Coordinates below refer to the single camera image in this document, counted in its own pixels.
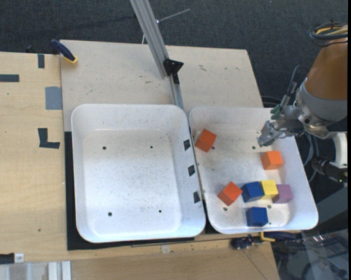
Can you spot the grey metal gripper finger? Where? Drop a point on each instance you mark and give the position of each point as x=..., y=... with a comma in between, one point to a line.
x=276, y=136
x=265, y=131

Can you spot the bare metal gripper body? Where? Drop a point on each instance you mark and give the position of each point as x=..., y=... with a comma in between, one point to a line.
x=295, y=122

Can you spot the black cylinder on white bracket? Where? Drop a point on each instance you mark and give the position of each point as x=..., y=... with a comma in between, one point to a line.
x=337, y=162

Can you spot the pale wood board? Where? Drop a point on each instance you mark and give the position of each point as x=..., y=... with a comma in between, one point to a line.
x=119, y=77

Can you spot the yellow cube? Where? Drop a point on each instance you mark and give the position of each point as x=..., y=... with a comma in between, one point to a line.
x=269, y=188

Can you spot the purple cube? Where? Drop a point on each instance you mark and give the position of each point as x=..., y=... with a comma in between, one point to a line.
x=284, y=193

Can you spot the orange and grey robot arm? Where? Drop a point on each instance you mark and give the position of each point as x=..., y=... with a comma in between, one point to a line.
x=328, y=74

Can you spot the white plastic tray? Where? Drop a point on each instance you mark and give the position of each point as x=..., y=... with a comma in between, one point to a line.
x=239, y=168
x=134, y=174

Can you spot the blue cube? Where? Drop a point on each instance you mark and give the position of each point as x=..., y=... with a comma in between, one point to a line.
x=252, y=191
x=256, y=216

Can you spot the orange cube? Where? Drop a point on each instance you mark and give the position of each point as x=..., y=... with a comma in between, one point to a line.
x=205, y=140
x=229, y=193
x=271, y=160

